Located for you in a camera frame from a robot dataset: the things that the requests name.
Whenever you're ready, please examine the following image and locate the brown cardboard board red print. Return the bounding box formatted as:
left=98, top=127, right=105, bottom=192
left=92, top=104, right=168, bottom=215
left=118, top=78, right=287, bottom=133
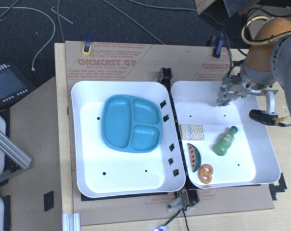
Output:
left=64, top=40, right=275, bottom=226

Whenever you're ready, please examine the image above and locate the black cylinder on white bracket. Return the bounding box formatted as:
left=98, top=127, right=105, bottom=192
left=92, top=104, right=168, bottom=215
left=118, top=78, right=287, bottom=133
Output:
left=249, top=89, right=279, bottom=126

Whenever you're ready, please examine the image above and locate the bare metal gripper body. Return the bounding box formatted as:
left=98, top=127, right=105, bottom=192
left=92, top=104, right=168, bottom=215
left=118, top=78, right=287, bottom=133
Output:
left=220, top=74, right=271, bottom=99

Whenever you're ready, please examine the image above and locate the white plastic tray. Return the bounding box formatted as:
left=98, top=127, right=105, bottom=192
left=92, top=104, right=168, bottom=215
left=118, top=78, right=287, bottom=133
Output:
left=170, top=80, right=281, bottom=190
left=71, top=80, right=187, bottom=198

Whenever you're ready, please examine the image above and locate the black block with thin wires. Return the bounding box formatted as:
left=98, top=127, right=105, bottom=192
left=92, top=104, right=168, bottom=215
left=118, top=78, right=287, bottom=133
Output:
left=166, top=188, right=199, bottom=213
left=159, top=67, right=173, bottom=84

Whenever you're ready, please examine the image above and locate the orange pretzel toy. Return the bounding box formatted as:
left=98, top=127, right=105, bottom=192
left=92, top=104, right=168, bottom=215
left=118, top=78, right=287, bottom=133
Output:
left=197, top=164, right=214, bottom=184

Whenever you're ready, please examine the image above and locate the pale printed packet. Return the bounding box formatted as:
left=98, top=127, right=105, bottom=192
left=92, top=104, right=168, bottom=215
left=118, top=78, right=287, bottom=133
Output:
left=179, top=124, right=205, bottom=141

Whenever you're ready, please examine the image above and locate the watermelon slice toy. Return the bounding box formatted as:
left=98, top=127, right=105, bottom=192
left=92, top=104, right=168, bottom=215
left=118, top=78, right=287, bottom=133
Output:
left=186, top=142, right=202, bottom=173

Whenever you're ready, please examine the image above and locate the green plastic bottle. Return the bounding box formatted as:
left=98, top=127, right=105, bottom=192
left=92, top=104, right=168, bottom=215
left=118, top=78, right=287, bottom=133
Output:
left=213, top=125, right=239, bottom=157

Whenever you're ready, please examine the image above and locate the blue divided plate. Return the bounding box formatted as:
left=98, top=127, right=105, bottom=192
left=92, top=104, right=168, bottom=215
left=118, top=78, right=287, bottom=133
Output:
left=101, top=94, right=164, bottom=154

